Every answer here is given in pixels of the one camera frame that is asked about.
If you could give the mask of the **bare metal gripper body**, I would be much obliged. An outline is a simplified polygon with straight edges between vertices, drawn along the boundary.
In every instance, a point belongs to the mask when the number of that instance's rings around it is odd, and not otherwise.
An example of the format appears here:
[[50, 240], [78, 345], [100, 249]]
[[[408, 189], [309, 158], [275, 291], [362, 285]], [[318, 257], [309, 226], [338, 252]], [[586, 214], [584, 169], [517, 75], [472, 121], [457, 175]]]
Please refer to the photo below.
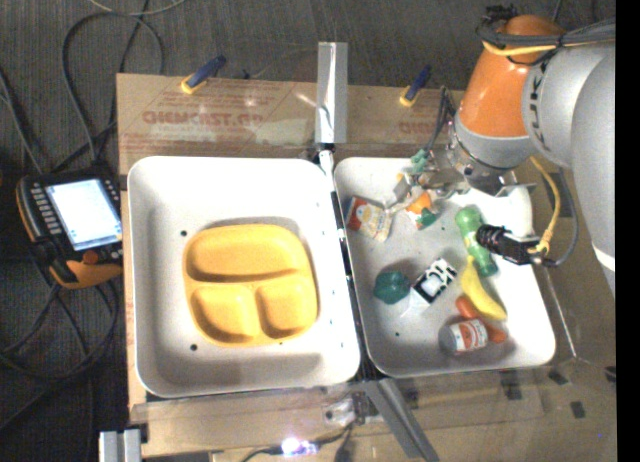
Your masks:
[[511, 169], [482, 163], [456, 139], [433, 143], [413, 155], [414, 181], [425, 189], [454, 186], [457, 193], [471, 189], [491, 197], [503, 197], [520, 185]]

